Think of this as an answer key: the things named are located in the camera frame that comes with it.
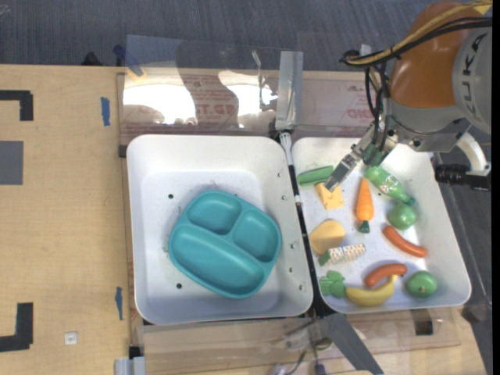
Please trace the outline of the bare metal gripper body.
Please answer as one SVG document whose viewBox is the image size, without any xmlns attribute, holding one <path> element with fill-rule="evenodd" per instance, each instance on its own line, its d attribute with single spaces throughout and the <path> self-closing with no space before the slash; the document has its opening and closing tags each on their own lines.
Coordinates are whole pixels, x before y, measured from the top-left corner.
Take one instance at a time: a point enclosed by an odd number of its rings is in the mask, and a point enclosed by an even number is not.
<svg viewBox="0 0 500 375">
<path fill-rule="evenodd" d="M 416 152 L 450 152 L 470 127 L 465 119 L 459 119 L 436 132 L 422 133 L 405 128 L 396 119 L 375 121 L 352 146 L 350 160 L 382 163 L 397 145 L 406 145 Z"/>
</svg>

